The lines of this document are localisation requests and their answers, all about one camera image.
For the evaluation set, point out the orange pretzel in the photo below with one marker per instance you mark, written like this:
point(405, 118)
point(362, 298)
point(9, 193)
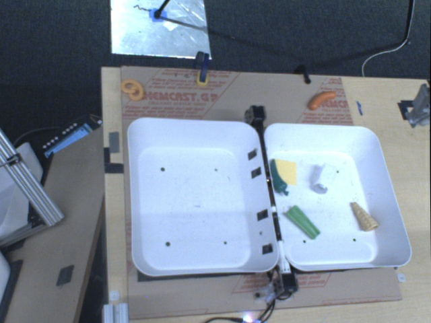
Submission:
point(133, 89)

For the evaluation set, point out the yellow sponge with green side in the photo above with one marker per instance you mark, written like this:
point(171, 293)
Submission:
point(286, 172)

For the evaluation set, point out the thin black and white rod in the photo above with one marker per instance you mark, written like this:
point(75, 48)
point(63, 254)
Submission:
point(271, 197)

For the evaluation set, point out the tan ice cream cone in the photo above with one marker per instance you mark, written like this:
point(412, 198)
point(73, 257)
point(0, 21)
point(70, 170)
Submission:
point(363, 218)

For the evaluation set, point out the green celery stick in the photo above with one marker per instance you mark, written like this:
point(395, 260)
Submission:
point(303, 222)

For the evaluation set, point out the white plastic tray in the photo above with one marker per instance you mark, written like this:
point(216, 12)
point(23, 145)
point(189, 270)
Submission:
point(195, 197)
point(336, 247)

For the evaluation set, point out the orange sausage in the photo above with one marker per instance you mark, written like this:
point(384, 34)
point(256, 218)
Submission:
point(321, 100)

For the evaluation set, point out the brown cardboard board red print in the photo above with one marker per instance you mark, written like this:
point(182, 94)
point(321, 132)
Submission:
point(222, 89)

